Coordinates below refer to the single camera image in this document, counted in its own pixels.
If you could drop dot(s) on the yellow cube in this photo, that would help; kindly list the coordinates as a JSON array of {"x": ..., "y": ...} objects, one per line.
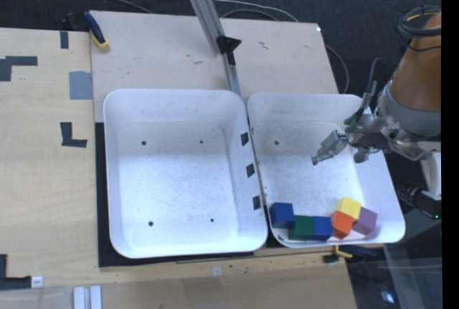
[{"x": 348, "y": 208}]

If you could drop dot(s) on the purple cube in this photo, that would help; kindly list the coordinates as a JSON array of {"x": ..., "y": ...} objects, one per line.
[{"x": 366, "y": 221}]

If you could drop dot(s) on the blue cube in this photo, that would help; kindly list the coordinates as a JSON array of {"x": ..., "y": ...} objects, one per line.
[
  {"x": 322, "y": 228},
  {"x": 281, "y": 214}
]

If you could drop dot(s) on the white plastic tray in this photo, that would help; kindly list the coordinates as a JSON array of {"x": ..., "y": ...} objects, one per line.
[
  {"x": 305, "y": 178},
  {"x": 179, "y": 175}
]

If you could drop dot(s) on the green cube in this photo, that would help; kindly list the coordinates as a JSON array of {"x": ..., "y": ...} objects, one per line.
[{"x": 302, "y": 228}]

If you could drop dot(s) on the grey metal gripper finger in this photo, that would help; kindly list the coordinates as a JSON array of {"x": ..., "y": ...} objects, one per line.
[
  {"x": 361, "y": 155},
  {"x": 328, "y": 150}
]

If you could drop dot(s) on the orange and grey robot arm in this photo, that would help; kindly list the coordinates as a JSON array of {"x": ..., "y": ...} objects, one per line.
[{"x": 417, "y": 85}]

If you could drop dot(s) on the pale wood board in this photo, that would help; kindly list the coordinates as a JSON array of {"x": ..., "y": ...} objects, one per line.
[{"x": 154, "y": 56}]

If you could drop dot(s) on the orange cube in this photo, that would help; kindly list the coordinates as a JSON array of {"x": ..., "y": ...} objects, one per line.
[{"x": 341, "y": 224}]

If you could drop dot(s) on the black cylinder on white bracket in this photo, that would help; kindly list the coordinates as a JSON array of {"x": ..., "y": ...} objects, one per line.
[{"x": 425, "y": 198}]

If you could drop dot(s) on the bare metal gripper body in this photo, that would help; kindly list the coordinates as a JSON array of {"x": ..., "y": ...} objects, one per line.
[{"x": 380, "y": 137}]

